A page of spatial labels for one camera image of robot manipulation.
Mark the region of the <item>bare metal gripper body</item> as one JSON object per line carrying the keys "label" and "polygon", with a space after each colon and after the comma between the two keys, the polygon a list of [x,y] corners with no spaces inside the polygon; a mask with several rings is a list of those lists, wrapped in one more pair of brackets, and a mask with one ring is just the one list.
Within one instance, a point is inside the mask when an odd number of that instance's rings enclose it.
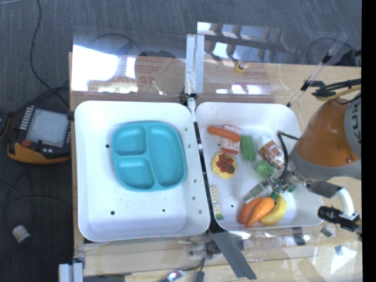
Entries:
{"label": "bare metal gripper body", "polygon": [[273,192],[293,192],[297,184],[305,185],[308,178],[299,170],[280,169],[271,174],[267,181],[269,182]]}

